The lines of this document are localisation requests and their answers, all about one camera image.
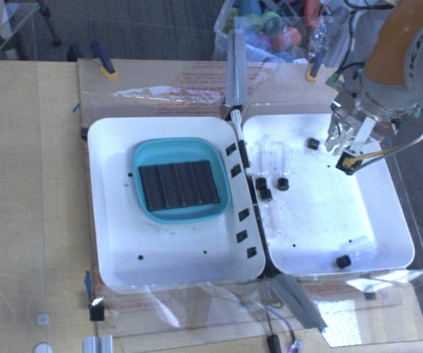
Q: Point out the black ribbed rectangular holder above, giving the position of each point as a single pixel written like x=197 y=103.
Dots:
x=178 y=185

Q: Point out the blue square plate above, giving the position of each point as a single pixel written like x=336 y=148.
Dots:
x=148 y=153

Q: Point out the clear plastic storage bin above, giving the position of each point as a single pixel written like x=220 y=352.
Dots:
x=270 y=17

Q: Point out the brown cardboard board red print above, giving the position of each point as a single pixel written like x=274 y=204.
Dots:
x=141 y=83

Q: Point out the clear plastic bottle black cap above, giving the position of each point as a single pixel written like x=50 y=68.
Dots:
x=343 y=261
x=271 y=212
x=313 y=143
x=282 y=162
x=260 y=167

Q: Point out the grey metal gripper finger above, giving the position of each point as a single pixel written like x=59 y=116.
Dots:
x=347 y=136
x=331 y=138

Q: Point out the white plastic tray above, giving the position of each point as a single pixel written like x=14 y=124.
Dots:
x=329 y=212
x=123 y=234

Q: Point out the thin black and white rod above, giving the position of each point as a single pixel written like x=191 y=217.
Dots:
x=248 y=173

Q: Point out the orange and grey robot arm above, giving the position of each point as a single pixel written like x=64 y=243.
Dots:
x=398 y=42

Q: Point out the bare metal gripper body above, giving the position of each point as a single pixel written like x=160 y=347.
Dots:
x=349 y=105

